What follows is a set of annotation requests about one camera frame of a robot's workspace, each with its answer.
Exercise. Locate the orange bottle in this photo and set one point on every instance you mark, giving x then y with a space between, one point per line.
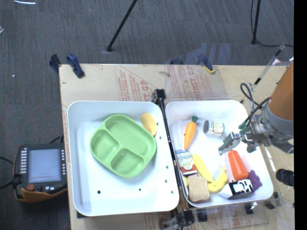
237 165

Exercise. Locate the brown cardboard board red print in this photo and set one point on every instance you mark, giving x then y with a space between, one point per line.
100 85

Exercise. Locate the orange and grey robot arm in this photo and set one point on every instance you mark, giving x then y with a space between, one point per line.
283 92

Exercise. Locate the pale yellow oblong toy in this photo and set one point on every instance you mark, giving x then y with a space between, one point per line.
202 168

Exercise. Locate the black tripod leg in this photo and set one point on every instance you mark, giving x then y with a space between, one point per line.
257 15
124 19

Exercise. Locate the purple grapes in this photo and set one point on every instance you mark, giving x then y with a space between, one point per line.
255 180

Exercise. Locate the orange carrot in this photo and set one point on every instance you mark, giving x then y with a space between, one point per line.
190 133

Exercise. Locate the small white and red carton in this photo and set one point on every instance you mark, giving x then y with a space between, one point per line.
185 162

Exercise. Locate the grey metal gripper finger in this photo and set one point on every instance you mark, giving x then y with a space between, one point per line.
252 147
230 141

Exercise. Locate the black cylinder on white bracket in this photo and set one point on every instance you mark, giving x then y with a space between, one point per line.
285 176

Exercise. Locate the yellow banana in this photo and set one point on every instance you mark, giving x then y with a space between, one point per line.
219 182

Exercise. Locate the small white can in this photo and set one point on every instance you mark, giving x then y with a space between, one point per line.
214 128

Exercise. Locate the thin black rod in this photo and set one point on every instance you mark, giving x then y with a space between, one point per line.
170 147

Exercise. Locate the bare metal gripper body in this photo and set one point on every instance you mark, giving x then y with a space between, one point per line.
262 136

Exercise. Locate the yellow oval biscuit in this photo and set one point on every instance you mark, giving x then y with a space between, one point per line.
149 123

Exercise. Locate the black and white carton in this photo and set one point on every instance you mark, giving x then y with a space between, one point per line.
241 188

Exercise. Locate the green divided plate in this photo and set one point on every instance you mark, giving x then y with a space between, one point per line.
124 133

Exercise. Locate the white plastic tray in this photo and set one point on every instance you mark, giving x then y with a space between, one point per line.
124 195
211 109

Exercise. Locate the tan bread slice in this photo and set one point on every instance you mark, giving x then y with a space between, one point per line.
197 189

